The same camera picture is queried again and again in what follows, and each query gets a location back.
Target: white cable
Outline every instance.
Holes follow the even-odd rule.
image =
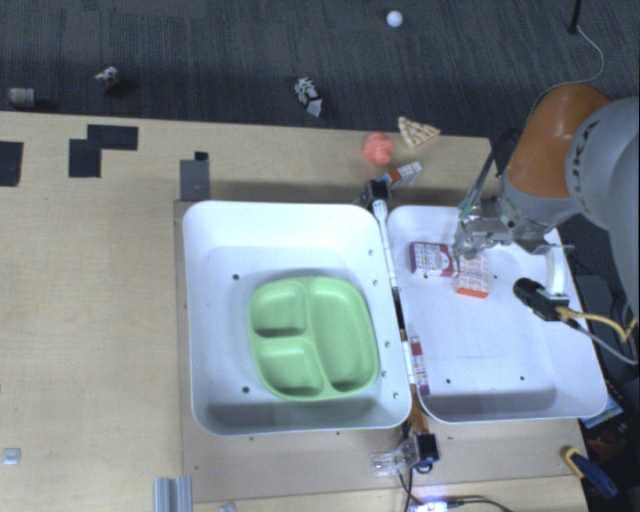
[[[635,347],[632,349],[632,352],[634,353],[634,358],[633,359],[629,359],[628,357],[622,355],[620,352],[618,352],[617,350],[612,349],[609,345],[607,345],[606,342],[602,341],[600,338],[598,338],[595,334],[590,333],[589,331],[587,331],[584,327],[582,327],[580,324],[576,324],[576,330],[580,331],[582,334],[586,334],[587,336],[589,336],[589,338],[591,338],[593,341],[595,341],[598,345],[600,345],[603,349],[607,350],[611,355],[617,357],[620,361],[630,364],[631,366],[635,366],[638,364],[638,356],[635,354]]]
[[[536,101],[533,102],[533,105],[531,106],[531,110],[529,111],[529,115],[527,116],[527,121],[529,121],[529,118],[531,117],[531,114],[533,114],[533,110],[536,108],[536,105],[540,102],[540,100],[542,99],[542,97],[547,94],[551,89],[555,89],[556,87],[560,87],[561,85],[567,85],[567,84],[586,84],[589,82],[593,82],[594,80],[597,80],[598,78],[600,78],[600,75],[602,74],[602,72],[604,71],[604,53],[602,53],[602,50],[598,47],[598,45],[596,43],[594,43],[591,39],[589,39],[589,37],[587,36],[587,34],[585,34],[582,29],[580,28],[580,26],[576,26],[576,29],[578,30],[578,33],[584,37],[584,39],[591,45],[593,46],[593,48],[598,52],[598,55],[600,56],[600,69],[598,70],[598,72],[593,75],[591,78],[586,78],[584,80],[568,80],[566,82],[560,82],[559,84],[555,84],[552,85],[551,87],[545,89],[544,91],[542,91],[538,97],[536,98]]]

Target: blue object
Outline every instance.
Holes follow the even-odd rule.
[[[577,453],[573,454],[570,458],[575,466],[582,471],[584,477],[598,489],[598,492],[604,499],[613,499],[613,497],[618,494],[616,484],[593,462]]]

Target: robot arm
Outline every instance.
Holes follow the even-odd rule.
[[[588,85],[557,87],[533,112],[500,193],[463,212],[456,256],[516,242],[545,254],[544,235],[577,213],[609,232],[638,317],[638,98],[611,102]]]

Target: small white square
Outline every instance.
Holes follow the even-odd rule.
[[[2,463],[5,466],[15,466],[16,464],[20,464],[21,456],[22,451],[20,448],[5,448],[2,453]]]

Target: white ball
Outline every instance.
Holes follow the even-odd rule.
[[[402,25],[402,13],[400,11],[391,11],[387,14],[387,25],[398,28]]]

